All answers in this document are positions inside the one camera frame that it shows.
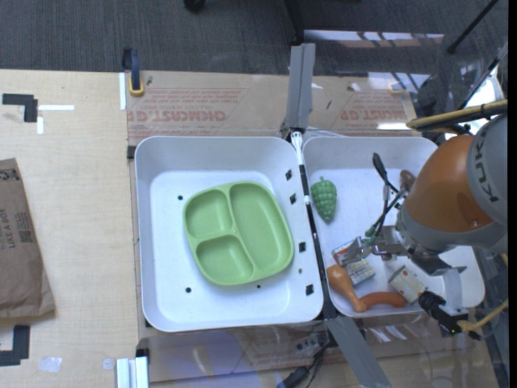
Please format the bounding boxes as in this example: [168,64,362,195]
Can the orange toy chicken drumstick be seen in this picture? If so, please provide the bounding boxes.
[326,264,368,314]

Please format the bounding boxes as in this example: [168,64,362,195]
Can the green toy grapes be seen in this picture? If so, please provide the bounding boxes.
[309,176,338,224]

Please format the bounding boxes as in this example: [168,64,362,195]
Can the black block with thin wires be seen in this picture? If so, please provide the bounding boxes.
[296,335,329,353]

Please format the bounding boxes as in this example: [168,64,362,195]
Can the brown paper bag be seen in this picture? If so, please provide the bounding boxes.
[0,158,57,319]

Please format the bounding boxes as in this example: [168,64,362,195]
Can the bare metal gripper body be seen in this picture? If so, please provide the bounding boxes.
[368,224,410,263]

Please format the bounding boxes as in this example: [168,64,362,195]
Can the small white and orange can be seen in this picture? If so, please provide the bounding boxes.
[388,265,427,305]

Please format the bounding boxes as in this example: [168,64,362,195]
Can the orange toy sausage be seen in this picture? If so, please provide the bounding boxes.
[359,291,406,309]

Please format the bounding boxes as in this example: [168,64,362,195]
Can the green divided plate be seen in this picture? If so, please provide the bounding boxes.
[183,180,296,287]

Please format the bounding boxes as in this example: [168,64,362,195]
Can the black cylinder on white bracket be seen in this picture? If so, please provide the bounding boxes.
[418,269,470,335]

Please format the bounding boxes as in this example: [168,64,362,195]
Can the brown cardboard board red print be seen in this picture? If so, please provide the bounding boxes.
[126,70,498,383]

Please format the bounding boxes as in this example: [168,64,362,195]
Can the white plastic tray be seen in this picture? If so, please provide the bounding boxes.
[134,135,325,333]
[301,135,486,319]

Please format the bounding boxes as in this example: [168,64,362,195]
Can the white blue orange small carton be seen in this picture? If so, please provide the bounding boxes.
[331,242,377,287]

